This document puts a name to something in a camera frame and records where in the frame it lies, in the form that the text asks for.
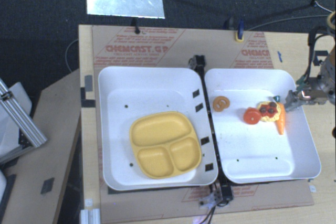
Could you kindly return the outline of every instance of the toy food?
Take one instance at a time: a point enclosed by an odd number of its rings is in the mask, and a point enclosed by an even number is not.
[[[286,122],[286,110],[283,104],[281,103],[277,103],[277,104],[280,106],[281,112],[279,115],[279,119],[276,121],[276,124],[278,127],[279,134],[284,134],[285,122]]]
[[[244,121],[247,124],[257,124],[260,120],[276,122],[279,134],[284,134],[286,110],[281,104],[280,96],[274,97],[275,102],[261,102],[258,107],[248,108],[244,113]]]
[[[244,121],[247,124],[257,124],[261,119],[261,112],[255,108],[248,108],[244,113]]]
[[[279,119],[281,107],[276,102],[261,102],[257,108],[261,113],[261,121],[273,122]]]
[[[215,111],[221,112],[230,106],[230,100],[225,96],[218,96],[215,98],[212,106]]]

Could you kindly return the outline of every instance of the yellow divided plate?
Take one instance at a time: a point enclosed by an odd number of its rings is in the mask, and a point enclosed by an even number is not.
[[[136,120],[130,128],[130,141],[138,165],[151,178],[184,174],[201,162],[195,130],[179,112],[162,112]]]

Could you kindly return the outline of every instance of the wooden table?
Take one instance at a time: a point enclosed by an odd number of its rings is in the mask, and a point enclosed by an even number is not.
[[[3,224],[57,223],[80,132],[79,71],[42,91],[33,117],[48,138],[4,169],[16,175]]]
[[[266,42],[275,69],[283,69],[294,79],[302,76],[307,68],[307,34],[265,33]],[[92,29],[80,26],[81,87],[85,77],[93,70]],[[330,51],[334,41],[330,37],[317,43],[319,50]],[[94,99],[94,91],[86,92],[86,99]],[[335,126],[335,107],[329,103],[304,107],[311,133],[319,153],[322,172],[309,184],[314,185],[312,193],[315,205],[260,211],[217,214],[212,223],[333,223],[336,220],[336,176],[335,139],[331,132]],[[82,108],[82,146],[85,209],[100,208],[98,149],[96,136],[96,114],[93,108]],[[193,217],[146,220],[139,224],[193,223]]]

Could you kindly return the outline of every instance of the cardboard sheet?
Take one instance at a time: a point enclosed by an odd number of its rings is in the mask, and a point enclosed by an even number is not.
[[[245,41],[234,40],[233,31],[170,28],[92,26],[96,100],[97,77],[107,66],[187,67],[194,55],[205,55],[210,68],[273,68],[262,32],[244,33]],[[102,177],[99,102],[96,102],[99,153],[100,209],[102,223],[198,216],[207,213],[199,199],[209,187],[117,192]],[[236,185],[234,200],[216,210],[226,212],[313,205],[306,180]]]

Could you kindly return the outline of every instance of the toy carrot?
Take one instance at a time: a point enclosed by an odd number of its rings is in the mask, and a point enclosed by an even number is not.
[[[279,119],[276,121],[279,134],[284,134],[285,122],[286,122],[286,110],[285,106],[282,103],[278,103],[281,108]]]

